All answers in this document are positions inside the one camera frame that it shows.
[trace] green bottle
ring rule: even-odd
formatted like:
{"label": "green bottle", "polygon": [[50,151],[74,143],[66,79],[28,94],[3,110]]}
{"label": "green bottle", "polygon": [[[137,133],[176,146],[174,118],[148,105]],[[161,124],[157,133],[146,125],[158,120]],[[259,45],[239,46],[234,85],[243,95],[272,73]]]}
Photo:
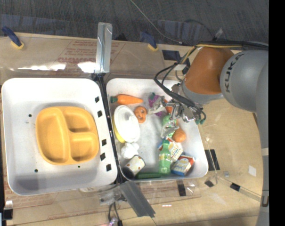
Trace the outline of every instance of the green bottle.
{"label": "green bottle", "polygon": [[169,150],[170,142],[162,141],[162,150],[159,153],[159,173],[169,175],[171,173],[171,152]]}

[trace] white crumpled object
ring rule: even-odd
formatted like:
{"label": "white crumpled object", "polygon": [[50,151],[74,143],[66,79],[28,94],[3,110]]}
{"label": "white crumpled object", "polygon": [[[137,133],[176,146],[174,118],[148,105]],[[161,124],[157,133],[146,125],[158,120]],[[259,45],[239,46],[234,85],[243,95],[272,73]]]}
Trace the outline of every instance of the white crumpled object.
{"label": "white crumpled object", "polygon": [[138,155],[139,145],[136,142],[126,142],[121,148],[121,155],[125,159],[131,159],[133,156]]}

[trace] white tray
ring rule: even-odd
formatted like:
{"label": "white tray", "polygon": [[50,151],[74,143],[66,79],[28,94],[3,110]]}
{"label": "white tray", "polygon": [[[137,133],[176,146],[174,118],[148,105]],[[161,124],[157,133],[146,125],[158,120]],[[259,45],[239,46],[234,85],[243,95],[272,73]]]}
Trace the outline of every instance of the white tray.
{"label": "white tray", "polygon": [[[177,81],[164,81],[164,85],[171,89]],[[148,97],[154,92],[156,95],[165,96],[167,100],[171,97],[168,96],[163,90],[154,82],[154,80],[148,79],[112,79],[106,86],[107,96],[110,107],[111,117],[114,114],[117,103],[110,102],[110,96],[116,96],[118,94],[128,94],[131,96],[139,97],[144,100],[142,104],[128,105],[132,110],[138,105],[144,106],[147,110],[150,108],[148,103]],[[185,177],[181,177],[175,174],[170,174],[167,177],[154,178],[154,179],[133,179],[134,181],[156,181],[156,180],[171,180],[171,179],[183,179],[183,178],[201,178],[208,171],[208,162],[204,151],[202,139],[200,136],[199,128],[195,121],[185,123],[182,119],[179,119],[179,126],[186,133],[186,140],[181,143],[186,155],[195,157],[195,164],[192,170],[190,170]],[[140,124],[140,138],[138,140],[139,155],[144,159],[146,166],[141,172],[156,172],[158,169],[158,145],[162,141],[160,138],[160,132],[162,128],[162,118],[156,115],[147,115],[147,119],[144,123]],[[121,148],[124,144],[115,140],[118,158],[121,167],[128,162],[121,156]]]}
{"label": "white tray", "polygon": [[[95,82],[14,78],[2,86],[2,104],[8,184],[16,194],[44,194],[115,181],[117,166],[100,89]],[[92,114],[100,144],[94,159],[74,165],[53,165],[42,158],[35,120],[42,109],[51,106],[78,106]]]}

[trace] small carton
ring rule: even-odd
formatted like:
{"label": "small carton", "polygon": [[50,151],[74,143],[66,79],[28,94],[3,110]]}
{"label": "small carton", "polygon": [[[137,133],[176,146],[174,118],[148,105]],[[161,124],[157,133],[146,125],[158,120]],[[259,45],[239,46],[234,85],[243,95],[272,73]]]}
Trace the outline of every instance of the small carton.
{"label": "small carton", "polygon": [[[171,161],[176,162],[177,159],[183,153],[182,145],[181,145],[181,143],[176,143],[175,141],[173,141],[169,137],[167,137],[166,139],[170,142],[169,151],[171,152]],[[159,151],[161,151],[161,150],[162,150],[162,144],[159,145]]]}
{"label": "small carton", "polygon": [[195,158],[181,155],[178,160],[171,166],[171,173],[185,176],[195,163]]}

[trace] gray carpet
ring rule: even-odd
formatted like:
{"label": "gray carpet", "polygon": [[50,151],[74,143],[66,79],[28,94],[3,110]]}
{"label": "gray carpet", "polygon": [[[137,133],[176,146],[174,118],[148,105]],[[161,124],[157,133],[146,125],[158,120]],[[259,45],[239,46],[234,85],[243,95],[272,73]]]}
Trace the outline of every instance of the gray carpet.
{"label": "gray carpet", "polygon": [[[1,27],[95,38],[98,22],[113,25],[113,38],[140,41],[148,31],[158,43],[192,45],[222,39],[269,42],[269,0],[0,0]],[[3,208],[0,175],[0,209]]]}

